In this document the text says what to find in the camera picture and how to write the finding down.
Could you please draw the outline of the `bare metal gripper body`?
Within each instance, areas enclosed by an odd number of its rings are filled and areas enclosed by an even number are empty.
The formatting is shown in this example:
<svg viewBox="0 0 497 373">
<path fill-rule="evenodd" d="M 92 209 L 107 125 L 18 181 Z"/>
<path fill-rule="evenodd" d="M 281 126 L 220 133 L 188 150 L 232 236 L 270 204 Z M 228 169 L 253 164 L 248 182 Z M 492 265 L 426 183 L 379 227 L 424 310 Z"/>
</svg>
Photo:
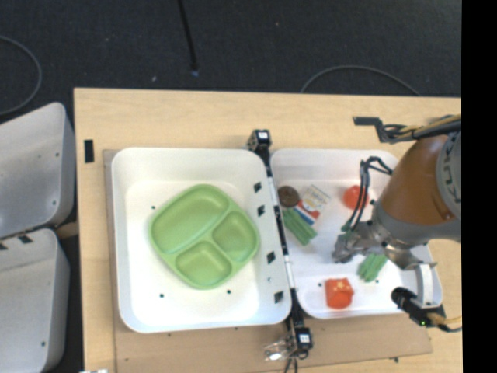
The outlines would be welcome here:
<svg viewBox="0 0 497 373">
<path fill-rule="evenodd" d="M 360 252 L 364 256 L 371 253 L 383 254 L 403 270 L 411 270 L 419 264 L 419 259 L 412 253 L 412 246 L 395 238 L 380 224 L 372 221 L 360 222 L 345 234 L 349 236 L 350 252 Z"/>
</svg>

